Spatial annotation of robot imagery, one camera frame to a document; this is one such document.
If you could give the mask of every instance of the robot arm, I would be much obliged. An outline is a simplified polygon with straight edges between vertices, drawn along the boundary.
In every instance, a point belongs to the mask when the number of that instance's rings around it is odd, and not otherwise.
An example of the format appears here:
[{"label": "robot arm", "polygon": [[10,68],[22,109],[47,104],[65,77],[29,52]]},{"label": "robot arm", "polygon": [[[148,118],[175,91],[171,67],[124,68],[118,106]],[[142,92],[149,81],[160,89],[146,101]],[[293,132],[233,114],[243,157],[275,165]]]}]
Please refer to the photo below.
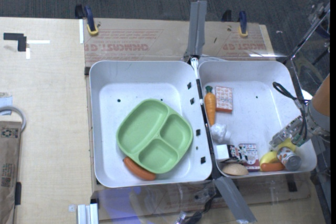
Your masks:
[{"label": "robot arm", "polygon": [[275,148],[285,139],[291,138],[292,143],[299,147],[310,140],[314,135],[318,135],[329,142],[330,74],[307,104],[298,103],[296,98],[293,99],[301,111],[301,116],[295,118],[281,131],[275,134],[269,144]]}]

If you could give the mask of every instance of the green plate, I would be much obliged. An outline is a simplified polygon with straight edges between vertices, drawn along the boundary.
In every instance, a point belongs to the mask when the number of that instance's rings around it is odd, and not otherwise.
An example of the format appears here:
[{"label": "green plate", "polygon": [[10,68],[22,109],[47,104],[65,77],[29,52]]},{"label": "green plate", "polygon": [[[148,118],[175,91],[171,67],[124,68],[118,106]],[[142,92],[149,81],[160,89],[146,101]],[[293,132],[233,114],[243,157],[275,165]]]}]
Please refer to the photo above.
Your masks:
[{"label": "green plate", "polygon": [[120,149],[155,174],[170,171],[192,140],[190,124],[157,99],[146,99],[138,104],[117,130]]}]

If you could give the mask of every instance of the table surface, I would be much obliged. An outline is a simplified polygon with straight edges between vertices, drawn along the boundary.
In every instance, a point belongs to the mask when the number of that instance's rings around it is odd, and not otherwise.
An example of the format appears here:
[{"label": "table surface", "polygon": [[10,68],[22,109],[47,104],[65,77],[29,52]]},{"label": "table surface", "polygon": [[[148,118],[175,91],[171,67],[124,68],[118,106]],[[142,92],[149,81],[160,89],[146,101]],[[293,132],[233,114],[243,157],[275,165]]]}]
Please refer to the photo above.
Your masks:
[{"label": "table surface", "polygon": [[[27,40],[50,40],[49,44],[30,44],[30,59],[17,51],[16,41],[0,40],[0,90],[11,93],[13,105],[27,117],[18,172],[22,197],[14,223],[76,223],[76,213],[69,209],[89,204],[94,186],[80,21],[3,17],[0,24],[4,33],[22,33]],[[19,120],[14,114],[2,117]],[[324,222],[317,193],[307,176],[303,177],[308,190],[305,199],[252,202],[250,208],[258,222]],[[175,220],[176,215],[139,218],[143,223]],[[200,223],[209,221],[236,223],[228,208],[210,210]],[[113,223],[132,222],[119,219]]]}]

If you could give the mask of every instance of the can lid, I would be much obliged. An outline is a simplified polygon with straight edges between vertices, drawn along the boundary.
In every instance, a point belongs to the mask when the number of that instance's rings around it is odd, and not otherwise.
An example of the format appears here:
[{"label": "can lid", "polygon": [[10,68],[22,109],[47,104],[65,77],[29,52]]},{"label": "can lid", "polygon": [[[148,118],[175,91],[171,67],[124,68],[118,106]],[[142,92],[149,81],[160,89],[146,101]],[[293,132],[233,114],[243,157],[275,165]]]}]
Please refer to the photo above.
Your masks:
[{"label": "can lid", "polygon": [[298,155],[291,155],[286,161],[286,169],[288,171],[296,171],[300,168],[302,159]]}]

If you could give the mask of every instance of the can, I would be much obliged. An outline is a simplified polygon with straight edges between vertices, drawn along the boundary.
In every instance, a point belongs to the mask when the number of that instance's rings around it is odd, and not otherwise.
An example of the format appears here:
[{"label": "can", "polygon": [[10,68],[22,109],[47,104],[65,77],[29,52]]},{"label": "can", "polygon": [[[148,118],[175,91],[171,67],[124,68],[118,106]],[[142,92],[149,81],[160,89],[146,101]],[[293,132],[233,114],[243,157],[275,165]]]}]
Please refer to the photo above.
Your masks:
[{"label": "can", "polygon": [[277,157],[288,171],[298,170],[302,163],[300,156],[286,146],[278,150]]}]

